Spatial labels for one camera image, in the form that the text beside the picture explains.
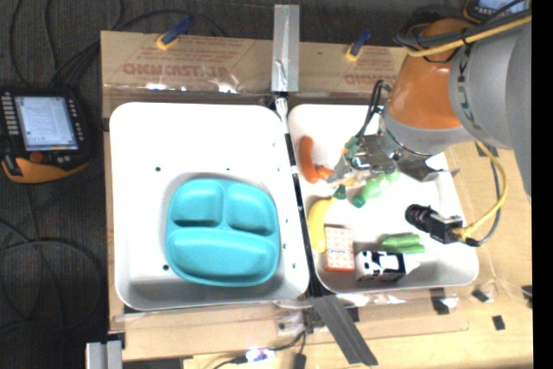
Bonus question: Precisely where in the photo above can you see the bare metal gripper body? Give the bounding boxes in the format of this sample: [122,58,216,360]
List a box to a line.
[344,132,405,173]

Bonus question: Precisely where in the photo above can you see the blue divided plate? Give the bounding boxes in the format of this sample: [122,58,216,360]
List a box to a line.
[163,178,282,289]

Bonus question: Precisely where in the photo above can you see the yellow banana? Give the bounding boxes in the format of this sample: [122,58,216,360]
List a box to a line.
[307,195,343,254]

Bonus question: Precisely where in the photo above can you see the black cylinder on white bracket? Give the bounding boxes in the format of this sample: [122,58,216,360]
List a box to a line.
[402,157,465,245]

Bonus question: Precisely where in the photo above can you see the orange carton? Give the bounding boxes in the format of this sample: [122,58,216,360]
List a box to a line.
[323,225,356,273]

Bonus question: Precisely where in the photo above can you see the orange sausage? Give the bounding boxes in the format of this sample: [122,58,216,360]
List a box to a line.
[300,136,321,185]

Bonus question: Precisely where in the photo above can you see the brown cardboard board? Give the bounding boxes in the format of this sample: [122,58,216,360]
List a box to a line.
[99,29,533,362]

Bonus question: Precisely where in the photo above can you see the white plastic tray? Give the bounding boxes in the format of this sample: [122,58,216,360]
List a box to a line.
[286,102,480,296]
[108,101,311,312]

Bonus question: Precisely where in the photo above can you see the green pea pods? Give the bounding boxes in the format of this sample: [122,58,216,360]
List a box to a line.
[379,232,427,256]

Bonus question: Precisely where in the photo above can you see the green plastic bottle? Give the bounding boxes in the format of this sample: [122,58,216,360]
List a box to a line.
[348,170,402,209]

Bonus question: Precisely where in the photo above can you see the black and white carton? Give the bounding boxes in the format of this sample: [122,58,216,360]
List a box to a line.
[354,250,408,283]

